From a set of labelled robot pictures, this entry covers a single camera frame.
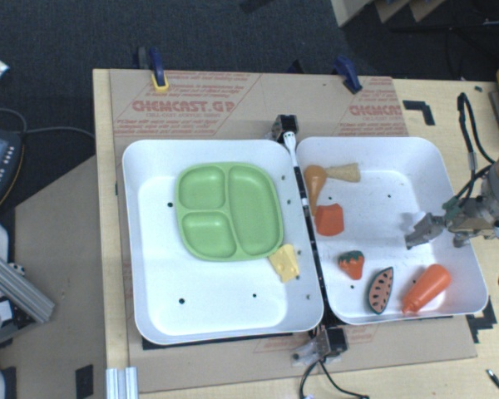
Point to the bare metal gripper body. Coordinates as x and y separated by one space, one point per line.
474 218

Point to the yellow cheese wedge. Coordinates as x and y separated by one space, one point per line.
285 263

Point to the thin black and white rod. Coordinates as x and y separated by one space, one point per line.
302 189

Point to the white plastic tray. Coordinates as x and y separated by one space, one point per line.
382 214
216 297

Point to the green divided plate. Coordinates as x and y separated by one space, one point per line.
249 206

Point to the brown cardboard board, red print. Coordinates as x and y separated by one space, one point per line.
216 106

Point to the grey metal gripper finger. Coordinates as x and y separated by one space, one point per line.
420 238
430 223

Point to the red strawberry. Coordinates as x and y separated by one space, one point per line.
352 265

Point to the orange pear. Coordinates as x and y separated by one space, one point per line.
314 181

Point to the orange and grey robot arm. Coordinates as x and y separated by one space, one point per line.
498 181

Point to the watermelon slice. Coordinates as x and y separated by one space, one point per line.
379 291

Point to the orange-red toy pepper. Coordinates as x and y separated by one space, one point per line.
329 220

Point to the beige ice cream cone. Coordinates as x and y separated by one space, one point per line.
345 173

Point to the orange bottle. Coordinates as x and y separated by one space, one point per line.
426 289

